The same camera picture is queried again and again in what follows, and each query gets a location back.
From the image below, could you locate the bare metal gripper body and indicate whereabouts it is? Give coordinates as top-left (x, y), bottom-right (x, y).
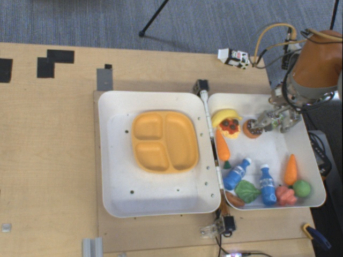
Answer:
top-left (267, 87), bottom-right (335, 124)

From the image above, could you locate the brown chocolate doughnut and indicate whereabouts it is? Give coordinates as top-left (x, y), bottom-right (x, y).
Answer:
top-left (242, 118), bottom-right (265, 139)

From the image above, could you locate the white plastic tray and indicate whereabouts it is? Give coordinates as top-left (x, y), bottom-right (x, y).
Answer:
top-left (207, 92), bottom-right (327, 211)
top-left (98, 90), bottom-right (222, 218)

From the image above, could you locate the yellow banana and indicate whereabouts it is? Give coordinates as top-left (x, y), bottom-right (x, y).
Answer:
top-left (211, 108), bottom-right (243, 129)

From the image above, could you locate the orange carrot with green end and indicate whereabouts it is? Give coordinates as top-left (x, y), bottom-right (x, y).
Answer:
top-left (215, 129), bottom-right (232, 170)

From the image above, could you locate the thin black and white rod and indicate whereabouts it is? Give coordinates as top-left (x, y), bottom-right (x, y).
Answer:
top-left (199, 89), bottom-right (230, 217)

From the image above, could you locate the blue bottle with white cap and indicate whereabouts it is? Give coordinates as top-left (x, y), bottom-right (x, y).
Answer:
top-left (259, 164), bottom-right (278, 207)
top-left (222, 157), bottom-right (253, 191)

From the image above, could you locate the green round fruit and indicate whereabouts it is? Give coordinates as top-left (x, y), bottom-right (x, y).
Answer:
top-left (292, 179), bottom-right (312, 199)

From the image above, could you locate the white and black milk carton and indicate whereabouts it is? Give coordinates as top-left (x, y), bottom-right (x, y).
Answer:
top-left (217, 48), bottom-right (252, 70)

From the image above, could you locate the pink shrimp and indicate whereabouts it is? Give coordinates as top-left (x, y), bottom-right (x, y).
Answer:
top-left (275, 185), bottom-right (299, 206)

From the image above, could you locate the green lettuce leaf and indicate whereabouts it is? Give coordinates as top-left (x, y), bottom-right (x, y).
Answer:
top-left (234, 179), bottom-right (262, 205)

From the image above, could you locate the brown sausage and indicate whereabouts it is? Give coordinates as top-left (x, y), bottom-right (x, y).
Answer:
top-left (225, 191), bottom-right (246, 208)

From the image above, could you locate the orange divided plate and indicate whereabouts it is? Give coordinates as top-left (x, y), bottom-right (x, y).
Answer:
top-left (131, 110), bottom-right (200, 175)

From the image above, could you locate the black tripod leg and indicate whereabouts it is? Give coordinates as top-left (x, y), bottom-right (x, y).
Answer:
top-left (329, 0), bottom-right (343, 31)
top-left (138, 0), bottom-right (183, 37)

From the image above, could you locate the black cylinder on white bracket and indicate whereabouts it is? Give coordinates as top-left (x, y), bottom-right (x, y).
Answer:
top-left (281, 40), bottom-right (302, 71)

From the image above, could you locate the black block with thin wires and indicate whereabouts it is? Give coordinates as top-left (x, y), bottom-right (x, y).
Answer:
top-left (221, 215), bottom-right (237, 237)
top-left (193, 79), bottom-right (210, 95)

